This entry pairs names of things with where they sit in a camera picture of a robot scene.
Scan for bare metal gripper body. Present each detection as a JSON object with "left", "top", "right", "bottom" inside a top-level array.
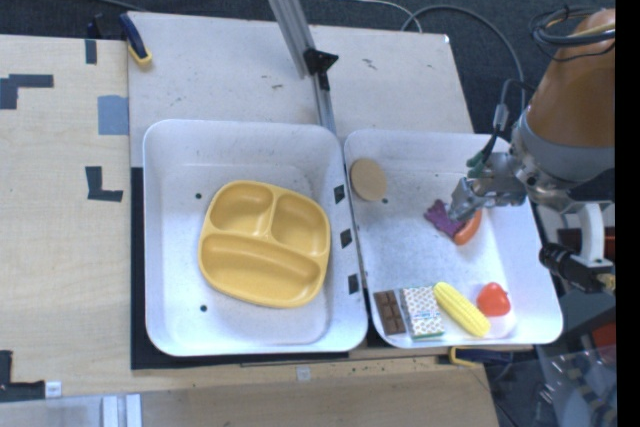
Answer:
[{"left": 468, "top": 143, "right": 577, "bottom": 212}]

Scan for purple grapes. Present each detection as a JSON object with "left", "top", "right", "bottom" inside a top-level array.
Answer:
[{"left": 423, "top": 198, "right": 466, "bottom": 239}]

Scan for orange sausage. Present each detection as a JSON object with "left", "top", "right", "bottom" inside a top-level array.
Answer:
[{"left": 452, "top": 208, "right": 484, "bottom": 247}]

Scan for white plastic tray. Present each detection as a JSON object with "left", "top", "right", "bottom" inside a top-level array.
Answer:
[
  {"left": 343, "top": 128, "right": 565, "bottom": 350},
  {"left": 142, "top": 118, "right": 370, "bottom": 358}
]

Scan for tan round biscuit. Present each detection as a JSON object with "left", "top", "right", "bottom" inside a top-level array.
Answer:
[{"left": 349, "top": 157, "right": 388, "bottom": 203}]

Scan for red tomato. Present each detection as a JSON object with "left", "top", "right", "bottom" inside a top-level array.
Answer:
[{"left": 475, "top": 281, "right": 512, "bottom": 318}]

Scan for yellow corn cob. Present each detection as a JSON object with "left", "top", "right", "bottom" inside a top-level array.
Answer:
[{"left": 432, "top": 281, "right": 492, "bottom": 338}]

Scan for white patterned carton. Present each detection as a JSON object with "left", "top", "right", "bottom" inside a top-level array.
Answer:
[{"left": 398, "top": 285, "right": 447, "bottom": 342}]

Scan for brown chocolate bar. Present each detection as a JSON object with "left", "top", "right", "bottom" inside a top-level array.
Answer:
[{"left": 373, "top": 289, "right": 408, "bottom": 337}]

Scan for yellow divided plate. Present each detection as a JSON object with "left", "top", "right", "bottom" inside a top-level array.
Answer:
[{"left": 197, "top": 179, "right": 332, "bottom": 310}]

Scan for pale flat board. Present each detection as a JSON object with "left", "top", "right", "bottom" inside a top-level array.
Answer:
[{"left": 127, "top": 10, "right": 534, "bottom": 366}]

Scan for black cylinder on white bracket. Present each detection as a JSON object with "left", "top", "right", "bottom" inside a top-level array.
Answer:
[{"left": 538, "top": 202, "right": 617, "bottom": 295}]

